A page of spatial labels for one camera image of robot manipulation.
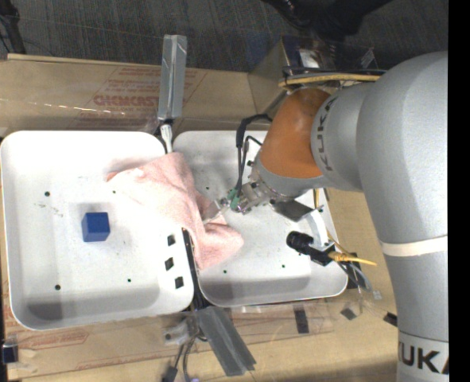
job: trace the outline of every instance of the white plastic tray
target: white plastic tray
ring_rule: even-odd
[[[247,134],[262,141],[264,131]],[[225,197],[238,178],[234,131],[189,131],[180,134],[175,151],[185,155],[196,188],[210,199]],[[258,145],[251,142],[247,160],[254,160]],[[244,182],[251,169],[245,168]],[[297,199],[313,207],[313,192]],[[299,231],[327,240],[324,220],[315,212],[317,228],[307,220],[294,223],[270,206],[258,206],[243,216],[228,211],[224,217],[243,236],[244,245],[235,255],[198,273],[204,296],[216,306],[248,306],[324,298],[344,291],[348,278],[336,264],[322,267],[289,248],[285,238]]]
[[[19,131],[2,141],[10,304],[22,325],[54,329],[188,306],[193,284],[181,228],[106,183],[108,173],[164,153],[142,132]],[[86,212],[109,214],[107,240],[83,242]]]

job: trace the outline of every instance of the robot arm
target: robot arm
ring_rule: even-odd
[[[245,188],[274,207],[311,188],[364,192],[397,302],[399,381],[449,380],[447,74],[447,52],[432,53],[334,95],[295,91]]]

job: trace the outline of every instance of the black shoe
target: black shoe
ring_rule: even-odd
[[[311,20],[297,0],[261,0],[270,4],[294,28],[306,30]]]

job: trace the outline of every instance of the pink towel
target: pink towel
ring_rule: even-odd
[[[201,213],[211,204],[194,186],[182,153],[169,153],[144,166],[110,173],[107,180],[125,193],[185,228],[192,237],[194,258],[203,270],[222,262],[243,245],[242,236],[222,216],[203,224]]]

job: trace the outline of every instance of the yellow wire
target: yellow wire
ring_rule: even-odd
[[[315,188],[313,189],[313,195],[314,195],[314,208],[318,209],[320,207],[320,189]],[[341,250],[341,252],[338,251],[331,251],[328,253],[328,257],[336,262],[358,262],[358,263],[365,263],[365,264],[370,264],[372,266],[378,266],[376,262],[372,262],[371,260],[367,259],[361,259],[358,258],[354,255],[352,255],[350,252],[346,251],[338,242],[336,242],[333,239],[332,234],[328,231],[327,229],[327,235],[330,240]]]
[[[358,80],[363,82],[374,82],[379,79],[379,75],[360,75],[354,73],[337,73],[333,75],[304,76],[302,78],[281,79],[278,82],[280,88],[290,85],[310,84],[312,82],[328,82],[330,80]]]

